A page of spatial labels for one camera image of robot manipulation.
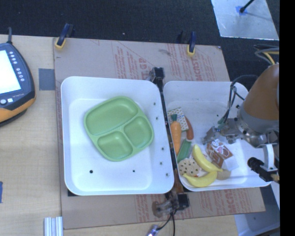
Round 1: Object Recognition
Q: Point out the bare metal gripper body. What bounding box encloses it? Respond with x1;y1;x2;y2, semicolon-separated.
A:
219;118;268;148

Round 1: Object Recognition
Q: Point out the brown and white carton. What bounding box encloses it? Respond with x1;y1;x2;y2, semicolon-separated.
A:
206;139;234;168

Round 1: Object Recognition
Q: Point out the orange sausage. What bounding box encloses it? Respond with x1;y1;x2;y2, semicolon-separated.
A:
185;116;195;141

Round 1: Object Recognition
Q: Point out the white packet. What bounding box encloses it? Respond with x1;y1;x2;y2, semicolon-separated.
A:
221;155;240;172

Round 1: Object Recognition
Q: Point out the yellow banana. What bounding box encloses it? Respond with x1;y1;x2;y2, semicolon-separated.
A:
191;144;223;173
182;170;218;188

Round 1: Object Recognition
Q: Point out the green pea pod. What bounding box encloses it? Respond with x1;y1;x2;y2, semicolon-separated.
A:
176;139;193;164

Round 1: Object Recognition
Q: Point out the orange carrot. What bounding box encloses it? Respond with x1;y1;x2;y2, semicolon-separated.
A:
170;114;182;156

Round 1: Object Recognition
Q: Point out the white dotted carton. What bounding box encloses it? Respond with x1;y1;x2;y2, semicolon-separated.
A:
167;107;190;132

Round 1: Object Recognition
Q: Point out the white plastic tray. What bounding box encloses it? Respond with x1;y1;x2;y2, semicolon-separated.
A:
163;81;274;192
60;76;175;196

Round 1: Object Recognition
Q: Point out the beige round piece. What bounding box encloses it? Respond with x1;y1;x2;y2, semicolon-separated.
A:
215;168;232;181

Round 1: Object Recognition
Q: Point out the beige lotus root slice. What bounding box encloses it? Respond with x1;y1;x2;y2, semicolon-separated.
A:
177;157;200;178

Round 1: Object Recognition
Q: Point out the green divided plate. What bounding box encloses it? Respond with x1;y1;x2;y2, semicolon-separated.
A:
83;95;155;162

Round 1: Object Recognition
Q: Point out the brown cardboard board red print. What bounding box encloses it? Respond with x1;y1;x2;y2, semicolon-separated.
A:
53;37;266;230

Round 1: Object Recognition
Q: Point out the black cylinder on white bracket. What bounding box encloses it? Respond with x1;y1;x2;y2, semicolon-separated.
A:
247;143;280;183

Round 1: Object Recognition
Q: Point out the black block with thin wires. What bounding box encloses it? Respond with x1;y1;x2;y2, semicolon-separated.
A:
176;193;190;211
148;67;166;83

